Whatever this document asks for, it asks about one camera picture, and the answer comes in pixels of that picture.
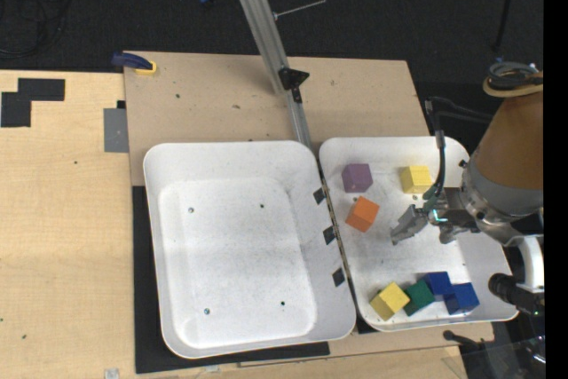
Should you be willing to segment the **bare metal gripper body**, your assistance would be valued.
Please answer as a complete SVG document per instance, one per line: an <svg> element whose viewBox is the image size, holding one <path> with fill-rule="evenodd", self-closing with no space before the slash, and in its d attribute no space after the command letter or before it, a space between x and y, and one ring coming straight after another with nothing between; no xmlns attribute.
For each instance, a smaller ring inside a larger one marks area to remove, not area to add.
<svg viewBox="0 0 568 379"><path fill-rule="evenodd" d="M514 245L513 193L513 188L493 182L433 185L428 190L429 223L438 229L452 225L456 240L460 233L484 233L502 245Z"/></svg>

